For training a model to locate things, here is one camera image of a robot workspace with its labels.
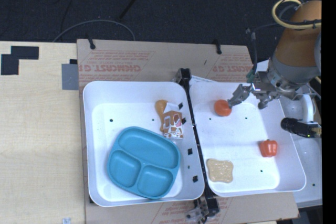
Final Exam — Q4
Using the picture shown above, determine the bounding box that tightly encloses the orange toy bell pepper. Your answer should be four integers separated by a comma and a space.
259, 139, 278, 158

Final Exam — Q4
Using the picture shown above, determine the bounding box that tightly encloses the brown cardboard board red print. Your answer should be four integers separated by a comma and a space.
76, 38, 300, 224

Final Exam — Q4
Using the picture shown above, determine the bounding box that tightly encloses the tan toy chicken drumstick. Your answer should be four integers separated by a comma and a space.
154, 99, 169, 132

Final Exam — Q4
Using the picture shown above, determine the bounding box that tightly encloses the white plastic tray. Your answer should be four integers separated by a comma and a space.
188, 81, 308, 198
82, 80, 206, 208

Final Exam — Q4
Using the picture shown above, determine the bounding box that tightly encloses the blue divided plate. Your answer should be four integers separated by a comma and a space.
106, 126, 182, 200

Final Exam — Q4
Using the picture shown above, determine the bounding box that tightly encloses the black block with wires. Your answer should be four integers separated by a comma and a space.
175, 68, 192, 84
204, 197, 220, 217

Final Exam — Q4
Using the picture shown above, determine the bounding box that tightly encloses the tan toy bread slice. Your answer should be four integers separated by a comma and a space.
206, 158, 235, 184

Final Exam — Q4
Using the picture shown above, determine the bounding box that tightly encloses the thin black rod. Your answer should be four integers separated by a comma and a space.
181, 78, 214, 209

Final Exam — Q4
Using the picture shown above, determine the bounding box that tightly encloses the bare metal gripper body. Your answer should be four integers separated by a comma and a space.
251, 67, 308, 102

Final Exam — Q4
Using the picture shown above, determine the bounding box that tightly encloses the black cylinder on white bracket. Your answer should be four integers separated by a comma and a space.
280, 93, 322, 139

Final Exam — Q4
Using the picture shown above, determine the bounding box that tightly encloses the orange round toy fruit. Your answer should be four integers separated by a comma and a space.
213, 99, 233, 118

